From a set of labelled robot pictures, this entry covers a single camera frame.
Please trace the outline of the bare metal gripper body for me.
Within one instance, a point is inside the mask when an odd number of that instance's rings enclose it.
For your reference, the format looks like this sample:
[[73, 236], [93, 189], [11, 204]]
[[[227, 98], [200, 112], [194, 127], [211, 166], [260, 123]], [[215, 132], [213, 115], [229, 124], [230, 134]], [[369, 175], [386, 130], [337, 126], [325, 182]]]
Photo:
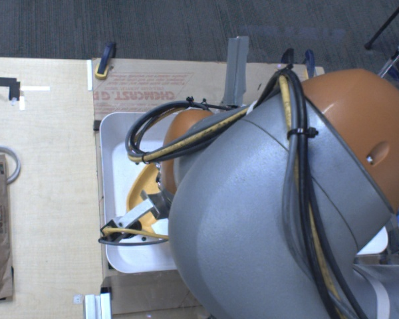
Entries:
[[166, 209], [170, 209], [173, 201], [173, 162], [163, 161], [158, 164], [156, 183]]

